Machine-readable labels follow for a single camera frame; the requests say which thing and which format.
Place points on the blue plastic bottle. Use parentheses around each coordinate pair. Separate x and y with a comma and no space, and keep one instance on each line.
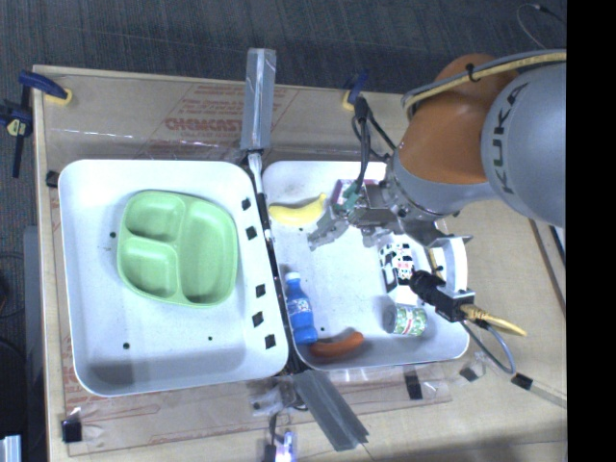
(300,313)

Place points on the brown cardboard board red print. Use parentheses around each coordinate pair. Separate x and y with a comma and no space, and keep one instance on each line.
(202,113)

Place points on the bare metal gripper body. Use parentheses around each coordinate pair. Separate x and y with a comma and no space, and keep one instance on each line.
(375,207)

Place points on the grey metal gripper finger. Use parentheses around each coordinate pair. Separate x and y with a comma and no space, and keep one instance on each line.
(327,231)
(374,238)

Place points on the green divided plate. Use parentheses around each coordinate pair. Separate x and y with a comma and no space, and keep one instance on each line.
(178,248)

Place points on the orange sausage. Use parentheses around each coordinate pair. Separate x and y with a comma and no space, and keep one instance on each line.
(337,345)

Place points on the white plastic tray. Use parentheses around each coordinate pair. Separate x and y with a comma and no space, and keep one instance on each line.
(346,287)
(159,344)

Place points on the black cylinder on white bracket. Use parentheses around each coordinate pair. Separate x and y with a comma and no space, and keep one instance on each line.
(440,296)

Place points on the black and white cow carton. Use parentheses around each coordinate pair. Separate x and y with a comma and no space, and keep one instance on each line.
(397,263)

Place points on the pink and white packet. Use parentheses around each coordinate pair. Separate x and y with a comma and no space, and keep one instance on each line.
(342,187)

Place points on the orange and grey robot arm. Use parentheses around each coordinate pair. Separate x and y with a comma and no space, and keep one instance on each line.
(447,137)

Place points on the green and white can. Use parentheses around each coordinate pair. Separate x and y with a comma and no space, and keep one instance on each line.
(409,320)

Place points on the yellow banana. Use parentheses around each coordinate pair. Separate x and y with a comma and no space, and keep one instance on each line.
(293,212)

